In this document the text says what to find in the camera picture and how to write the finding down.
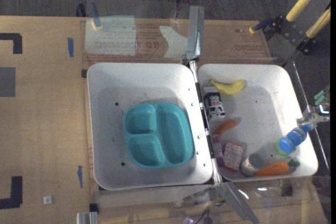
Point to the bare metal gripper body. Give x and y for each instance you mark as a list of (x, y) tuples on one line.
[(316, 118)]

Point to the clear bottle with blue label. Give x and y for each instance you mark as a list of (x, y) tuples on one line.
[(298, 135)]

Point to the green container with blue lid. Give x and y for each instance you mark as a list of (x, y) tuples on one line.
[(286, 144)]

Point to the white plastic tray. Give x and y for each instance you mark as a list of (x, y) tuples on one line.
[(262, 112), (110, 78)]

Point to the orange carrot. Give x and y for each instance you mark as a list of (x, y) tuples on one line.
[(273, 168)]

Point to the small white container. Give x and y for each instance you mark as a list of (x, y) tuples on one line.
[(247, 166)]

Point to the yellow banana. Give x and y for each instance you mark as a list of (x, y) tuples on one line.
[(231, 87)]

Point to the orange sausage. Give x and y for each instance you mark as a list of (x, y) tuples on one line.
[(225, 126)]

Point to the pink and white packet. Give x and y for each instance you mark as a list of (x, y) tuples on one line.
[(233, 156)]

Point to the cow print milk carton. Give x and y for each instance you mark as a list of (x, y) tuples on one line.
[(215, 106)]

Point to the narrow pink packet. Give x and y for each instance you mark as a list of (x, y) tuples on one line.
[(218, 149)]

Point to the brown cardboard board red print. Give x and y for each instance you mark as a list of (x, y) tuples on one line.
[(218, 42)]

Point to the teal divided plate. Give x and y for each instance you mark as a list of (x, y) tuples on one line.
[(173, 133)]

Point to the small white square tile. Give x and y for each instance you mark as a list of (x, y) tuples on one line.
[(47, 200)]

